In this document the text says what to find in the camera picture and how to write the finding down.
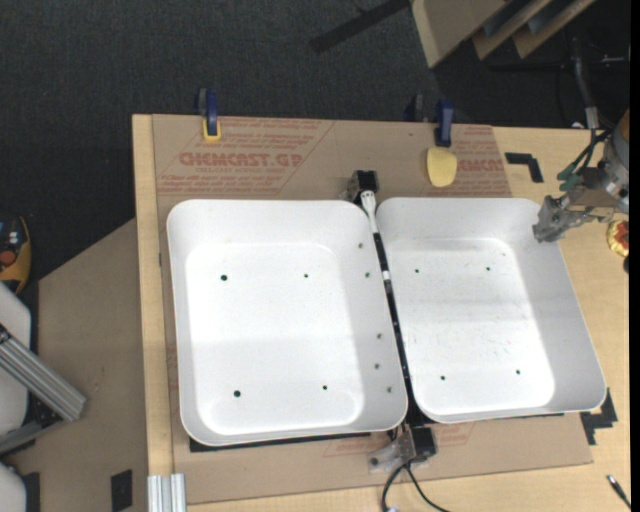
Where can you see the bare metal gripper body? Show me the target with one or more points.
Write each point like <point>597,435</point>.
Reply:
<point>595,192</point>

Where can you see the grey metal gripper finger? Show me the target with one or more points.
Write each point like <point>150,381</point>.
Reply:
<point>552,207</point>
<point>546,232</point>

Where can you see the yellow and red round item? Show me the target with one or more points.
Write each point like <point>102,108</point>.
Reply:
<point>619,240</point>

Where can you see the thin black and white rod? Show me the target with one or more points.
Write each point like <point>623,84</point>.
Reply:
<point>389,287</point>

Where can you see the brown cardboard board red print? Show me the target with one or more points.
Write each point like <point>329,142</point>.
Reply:
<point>250,165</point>

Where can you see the pale yellow bread slice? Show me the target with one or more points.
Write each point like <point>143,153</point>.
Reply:
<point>441,167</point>

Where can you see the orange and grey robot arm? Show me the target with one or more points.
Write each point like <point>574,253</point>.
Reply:
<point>622,142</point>

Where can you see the white plastic tray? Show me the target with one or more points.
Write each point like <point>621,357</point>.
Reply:
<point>480,320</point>
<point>280,325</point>

